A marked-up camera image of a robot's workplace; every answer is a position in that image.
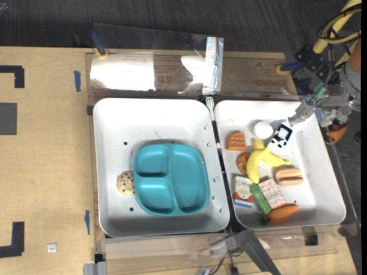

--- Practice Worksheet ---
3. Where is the pink patterned carton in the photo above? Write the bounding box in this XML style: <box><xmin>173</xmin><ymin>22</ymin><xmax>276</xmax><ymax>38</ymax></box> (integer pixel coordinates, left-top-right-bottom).
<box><xmin>257</xmin><ymin>178</ymin><xmax>288</xmax><ymax>210</ymax></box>

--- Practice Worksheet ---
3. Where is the green bottle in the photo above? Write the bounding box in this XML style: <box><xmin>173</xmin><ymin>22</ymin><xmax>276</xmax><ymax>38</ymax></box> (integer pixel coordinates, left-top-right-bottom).
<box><xmin>249</xmin><ymin>183</ymin><xmax>272</xmax><ymax>215</ymax></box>

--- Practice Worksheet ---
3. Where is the brown doughnut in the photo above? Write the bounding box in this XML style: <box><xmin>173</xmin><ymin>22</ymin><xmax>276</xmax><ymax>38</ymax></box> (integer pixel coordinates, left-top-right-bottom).
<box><xmin>236</xmin><ymin>151</ymin><xmax>253</xmax><ymax>176</ymax></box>

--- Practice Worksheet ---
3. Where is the beige chocolate chip biscuit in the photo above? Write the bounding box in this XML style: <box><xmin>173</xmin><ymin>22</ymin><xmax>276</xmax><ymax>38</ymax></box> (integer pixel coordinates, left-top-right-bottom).
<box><xmin>116</xmin><ymin>170</ymin><xmax>136</xmax><ymax>197</ymax></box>

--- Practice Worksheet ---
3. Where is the black and white carton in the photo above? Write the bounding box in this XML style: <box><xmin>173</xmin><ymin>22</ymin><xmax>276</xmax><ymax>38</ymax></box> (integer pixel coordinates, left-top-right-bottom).
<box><xmin>270</xmin><ymin>123</ymin><xmax>294</xmax><ymax>150</ymax></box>

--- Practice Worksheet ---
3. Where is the red white blue carton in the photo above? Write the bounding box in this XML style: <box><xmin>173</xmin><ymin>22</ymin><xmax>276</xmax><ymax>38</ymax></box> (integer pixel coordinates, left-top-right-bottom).
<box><xmin>232</xmin><ymin>175</ymin><xmax>255</xmax><ymax>209</ymax></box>

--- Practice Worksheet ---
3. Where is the white round cup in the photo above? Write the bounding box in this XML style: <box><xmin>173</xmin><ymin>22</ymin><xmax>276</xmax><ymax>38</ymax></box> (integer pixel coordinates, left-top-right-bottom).
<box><xmin>252</xmin><ymin>120</ymin><xmax>274</xmax><ymax>140</ymax></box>

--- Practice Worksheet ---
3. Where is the yellow banana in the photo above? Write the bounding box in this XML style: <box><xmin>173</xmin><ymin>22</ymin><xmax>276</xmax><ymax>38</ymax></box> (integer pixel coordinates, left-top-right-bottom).
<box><xmin>245</xmin><ymin>138</ymin><xmax>292</xmax><ymax>185</ymax></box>

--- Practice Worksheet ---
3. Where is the white plastic tray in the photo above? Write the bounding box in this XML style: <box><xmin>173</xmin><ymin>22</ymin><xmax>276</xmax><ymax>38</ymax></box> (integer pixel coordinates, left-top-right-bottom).
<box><xmin>92</xmin><ymin>97</ymin><xmax>231</xmax><ymax>238</ymax></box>
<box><xmin>213</xmin><ymin>99</ymin><xmax>347</xmax><ymax>231</ymax></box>

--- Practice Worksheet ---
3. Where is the sausage in bread bun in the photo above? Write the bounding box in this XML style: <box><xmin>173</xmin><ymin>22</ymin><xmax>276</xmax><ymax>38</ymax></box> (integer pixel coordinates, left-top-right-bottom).
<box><xmin>275</xmin><ymin>167</ymin><xmax>304</xmax><ymax>187</ymax></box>

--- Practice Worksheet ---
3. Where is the blue divided plate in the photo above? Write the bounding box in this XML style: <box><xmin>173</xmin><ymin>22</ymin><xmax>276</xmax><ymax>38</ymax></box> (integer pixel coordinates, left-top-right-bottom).
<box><xmin>132</xmin><ymin>143</ymin><xmax>210</xmax><ymax>217</ymax></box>

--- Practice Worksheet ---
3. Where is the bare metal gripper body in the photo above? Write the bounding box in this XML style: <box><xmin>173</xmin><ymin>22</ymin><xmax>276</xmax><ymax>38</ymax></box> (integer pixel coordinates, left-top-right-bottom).
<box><xmin>313</xmin><ymin>91</ymin><xmax>361</xmax><ymax>112</ymax></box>

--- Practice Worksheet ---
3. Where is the orange carrot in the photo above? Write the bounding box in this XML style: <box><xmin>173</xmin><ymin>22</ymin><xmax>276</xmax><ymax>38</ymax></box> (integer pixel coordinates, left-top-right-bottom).
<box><xmin>260</xmin><ymin>204</ymin><xmax>300</xmax><ymax>227</ymax></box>

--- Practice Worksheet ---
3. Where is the orange waffle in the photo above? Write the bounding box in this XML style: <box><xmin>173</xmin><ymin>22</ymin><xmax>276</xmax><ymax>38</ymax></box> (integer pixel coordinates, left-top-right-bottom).
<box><xmin>225</xmin><ymin>131</ymin><xmax>248</xmax><ymax>152</ymax></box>

